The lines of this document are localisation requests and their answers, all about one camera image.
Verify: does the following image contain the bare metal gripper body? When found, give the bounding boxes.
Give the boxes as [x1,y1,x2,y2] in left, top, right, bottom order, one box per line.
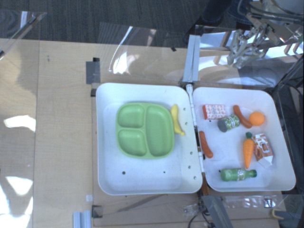
[246,7,304,41]

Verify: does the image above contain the person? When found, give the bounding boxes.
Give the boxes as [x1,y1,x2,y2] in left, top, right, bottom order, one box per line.
[201,0,254,26]

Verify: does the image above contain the orange and white packet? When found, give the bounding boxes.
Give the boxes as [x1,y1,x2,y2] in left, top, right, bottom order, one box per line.
[202,104,226,121]

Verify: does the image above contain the orange fruit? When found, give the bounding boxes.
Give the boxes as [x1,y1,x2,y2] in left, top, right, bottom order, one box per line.
[248,111,266,126]

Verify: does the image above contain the orange sausage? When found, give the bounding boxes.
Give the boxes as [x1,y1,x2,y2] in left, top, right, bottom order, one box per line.
[232,104,253,129]
[199,131,214,159]

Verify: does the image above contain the thin black and white rod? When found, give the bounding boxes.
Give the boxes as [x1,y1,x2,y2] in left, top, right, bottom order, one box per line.
[186,84,206,175]

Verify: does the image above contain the green can with grey lid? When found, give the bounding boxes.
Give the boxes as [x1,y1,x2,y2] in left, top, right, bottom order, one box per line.
[217,114,240,133]

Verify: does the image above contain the yellow banana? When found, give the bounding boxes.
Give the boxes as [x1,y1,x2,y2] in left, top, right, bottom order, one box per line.
[170,104,185,136]

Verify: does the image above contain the orange carrot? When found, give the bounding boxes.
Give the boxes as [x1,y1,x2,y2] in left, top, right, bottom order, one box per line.
[242,132,255,169]

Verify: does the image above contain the orange and white carton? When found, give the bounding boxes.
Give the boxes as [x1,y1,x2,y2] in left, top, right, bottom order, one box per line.
[251,133,274,169]

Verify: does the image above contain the white plastic tray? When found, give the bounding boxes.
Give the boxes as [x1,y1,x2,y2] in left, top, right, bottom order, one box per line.
[95,82,203,196]
[191,86,297,192]

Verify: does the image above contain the green divided plate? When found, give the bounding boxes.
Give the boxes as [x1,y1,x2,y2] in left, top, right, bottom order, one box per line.
[115,102,176,161]

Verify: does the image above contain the green bottle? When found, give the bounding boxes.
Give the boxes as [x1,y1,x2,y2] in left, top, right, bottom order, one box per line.
[220,168,257,182]

